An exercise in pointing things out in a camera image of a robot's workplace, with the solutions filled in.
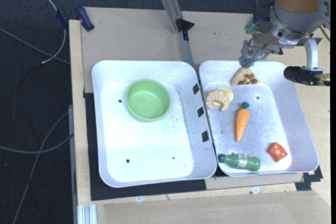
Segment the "green bowl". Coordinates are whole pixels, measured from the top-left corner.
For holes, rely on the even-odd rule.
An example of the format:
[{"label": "green bowl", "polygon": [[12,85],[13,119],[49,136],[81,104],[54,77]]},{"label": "green bowl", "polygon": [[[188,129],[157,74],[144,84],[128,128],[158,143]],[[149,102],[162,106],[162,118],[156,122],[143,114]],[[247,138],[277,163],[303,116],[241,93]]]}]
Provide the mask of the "green bowl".
[{"label": "green bowl", "polygon": [[151,79],[133,82],[126,91],[126,105],[131,115],[142,122],[163,118],[169,111],[172,100],[161,83]]}]

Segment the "toy carrot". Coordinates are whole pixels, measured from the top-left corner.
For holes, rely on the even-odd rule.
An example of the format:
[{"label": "toy carrot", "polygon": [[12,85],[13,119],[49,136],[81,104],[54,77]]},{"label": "toy carrot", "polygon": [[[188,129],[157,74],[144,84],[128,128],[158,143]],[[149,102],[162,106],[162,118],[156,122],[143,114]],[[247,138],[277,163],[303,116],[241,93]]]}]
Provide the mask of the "toy carrot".
[{"label": "toy carrot", "polygon": [[250,106],[247,102],[242,103],[243,108],[238,111],[236,121],[236,141],[240,141],[243,136],[246,124],[250,117],[250,113],[247,108]]}]

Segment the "carrot top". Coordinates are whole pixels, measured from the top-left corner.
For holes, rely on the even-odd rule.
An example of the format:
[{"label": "carrot top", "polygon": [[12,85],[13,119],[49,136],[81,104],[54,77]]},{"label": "carrot top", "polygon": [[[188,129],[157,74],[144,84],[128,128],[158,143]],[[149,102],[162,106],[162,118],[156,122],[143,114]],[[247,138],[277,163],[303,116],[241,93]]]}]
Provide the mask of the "carrot top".
[{"label": "carrot top", "polygon": [[250,106],[247,102],[243,102],[241,105],[243,106],[243,109],[247,109]]}]

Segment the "toy bottle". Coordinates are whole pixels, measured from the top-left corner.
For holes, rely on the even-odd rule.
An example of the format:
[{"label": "toy bottle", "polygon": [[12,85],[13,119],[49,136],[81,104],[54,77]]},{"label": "toy bottle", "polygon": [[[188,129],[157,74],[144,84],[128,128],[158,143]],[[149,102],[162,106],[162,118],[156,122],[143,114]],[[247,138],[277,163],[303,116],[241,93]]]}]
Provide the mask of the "toy bottle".
[{"label": "toy bottle", "polygon": [[258,171],[260,168],[260,159],[257,157],[249,157],[242,154],[219,154],[218,161],[227,163],[234,168]]}]

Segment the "table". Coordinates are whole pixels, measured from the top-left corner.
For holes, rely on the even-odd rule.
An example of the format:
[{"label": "table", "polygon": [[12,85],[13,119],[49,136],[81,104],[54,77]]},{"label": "table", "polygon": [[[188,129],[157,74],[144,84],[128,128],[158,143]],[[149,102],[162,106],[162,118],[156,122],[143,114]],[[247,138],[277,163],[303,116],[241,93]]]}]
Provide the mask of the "table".
[{"label": "table", "polygon": [[[260,216],[266,209],[268,213],[263,216],[265,221],[267,217],[282,215],[282,219],[273,219],[275,223],[331,221],[330,88],[300,84],[297,85],[299,99],[323,174],[322,182],[312,184],[312,191],[297,191],[294,183],[304,182],[304,174],[297,173],[211,177],[205,180],[205,191],[92,201],[83,92],[93,92],[90,75],[93,65],[103,59],[183,60],[183,56],[178,34],[172,32],[164,10],[95,7],[86,10],[95,25],[93,31],[86,32],[79,20],[69,22],[75,206],[78,205],[81,212],[78,223],[82,223],[83,216],[88,216],[85,211],[88,212],[90,208],[91,216],[98,218],[99,224],[135,221],[223,223],[224,220],[232,222],[237,219],[240,223],[249,223],[250,217]],[[251,15],[183,12],[183,16],[195,23],[188,34],[196,68],[206,60],[237,60],[243,40],[249,38],[244,26]],[[315,35],[323,37],[320,30]],[[306,63],[303,48],[287,49],[284,54],[271,55],[268,60],[286,65]],[[325,38],[319,44],[319,57],[320,68],[330,72],[330,44]]]}]

